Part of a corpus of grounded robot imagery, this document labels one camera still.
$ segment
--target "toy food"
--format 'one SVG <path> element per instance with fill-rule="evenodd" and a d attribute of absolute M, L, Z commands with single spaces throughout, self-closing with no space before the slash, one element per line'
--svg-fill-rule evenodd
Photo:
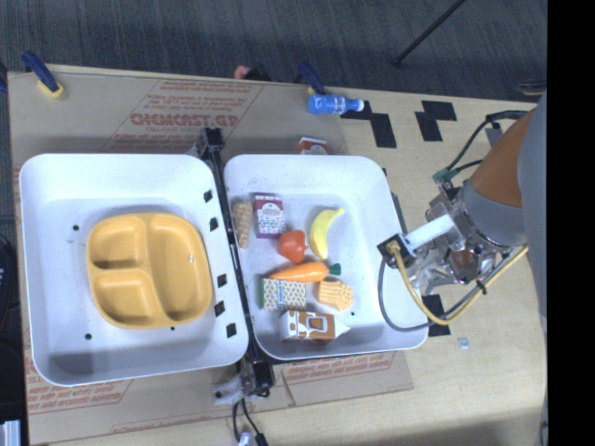
<path fill-rule="evenodd" d="M 306 306 L 306 284 L 298 281 L 281 281 L 264 278 L 260 280 L 260 308 L 304 308 Z"/>
<path fill-rule="evenodd" d="M 311 261 L 274 272 L 269 277 L 284 281 L 318 282 L 322 281 L 328 274 L 340 275 L 341 265 L 336 263 L 326 266 L 322 261 Z"/>
<path fill-rule="evenodd" d="M 254 196 L 257 237 L 276 238 L 285 232 L 285 215 L 281 197 L 267 194 Z"/>
<path fill-rule="evenodd" d="M 235 222 L 235 231 L 238 237 L 238 244 L 241 248 L 248 247 L 250 236 L 250 224 L 252 222 L 252 204 L 250 202 L 236 203 L 231 210 Z"/>
<path fill-rule="evenodd" d="M 345 213 L 343 208 L 325 209 L 319 213 L 310 227 L 310 248 L 321 259 L 328 258 L 327 234 L 337 216 Z"/>
<path fill-rule="evenodd" d="M 301 138 L 299 140 L 299 153 L 306 155 L 328 155 L 326 140 L 319 138 Z"/>
<path fill-rule="evenodd" d="M 353 304 L 353 290 L 341 281 L 321 281 L 316 292 L 318 302 L 345 310 Z"/>
<path fill-rule="evenodd" d="M 279 319 L 279 336 L 282 341 L 326 343 L 349 329 L 333 314 L 288 310 Z"/>
<path fill-rule="evenodd" d="M 302 230 L 293 230 L 279 236 L 279 253 L 294 263 L 304 260 L 306 246 L 306 233 Z"/>

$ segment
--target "cardboard sheet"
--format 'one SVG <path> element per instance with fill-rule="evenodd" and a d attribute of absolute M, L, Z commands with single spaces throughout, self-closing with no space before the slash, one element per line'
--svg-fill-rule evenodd
<path fill-rule="evenodd" d="M 65 87 L 60 99 L 42 93 L 34 74 L 9 75 L 17 214 L 20 167 L 44 152 L 185 153 L 205 126 L 222 129 L 224 161 L 239 153 L 299 153 L 302 137 L 324 139 L 329 153 L 345 150 L 337 119 L 308 113 L 304 85 L 49 68 Z M 19 250 L 24 273 L 20 232 Z M 24 276 L 20 292 L 26 307 Z M 229 381 L 234 366 L 83 387 L 52 385 L 35 370 L 27 308 L 22 314 L 33 445 L 231 416 L 231 405 L 215 406 L 211 387 Z M 255 400 L 252 411 L 413 387 L 402 352 L 287 363 L 274 371 L 271 395 Z"/>

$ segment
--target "yellow divided tray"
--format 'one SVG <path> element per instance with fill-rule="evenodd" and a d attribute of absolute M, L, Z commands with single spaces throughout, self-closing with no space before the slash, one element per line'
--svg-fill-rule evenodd
<path fill-rule="evenodd" d="M 103 219 L 88 235 L 86 261 L 95 305 L 119 327 L 194 321 L 213 298 L 201 235 L 180 216 L 140 213 Z"/>

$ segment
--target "tomato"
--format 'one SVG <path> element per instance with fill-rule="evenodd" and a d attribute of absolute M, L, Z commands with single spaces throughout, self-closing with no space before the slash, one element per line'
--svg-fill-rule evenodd
<path fill-rule="evenodd" d="M 303 261 L 307 248 L 306 233 L 302 230 L 287 231 L 279 237 L 279 253 L 294 263 Z"/>

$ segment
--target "toy banana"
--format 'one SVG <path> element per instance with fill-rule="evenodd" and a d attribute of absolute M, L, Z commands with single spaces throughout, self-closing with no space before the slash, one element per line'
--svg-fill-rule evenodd
<path fill-rule="evenodd" d="M 319 213 L 310 227 L 310 249 L 321 259 L 328 258 L 327 232 L 337 216 L 345 213 L 343 208 L 325 209 Z"/>

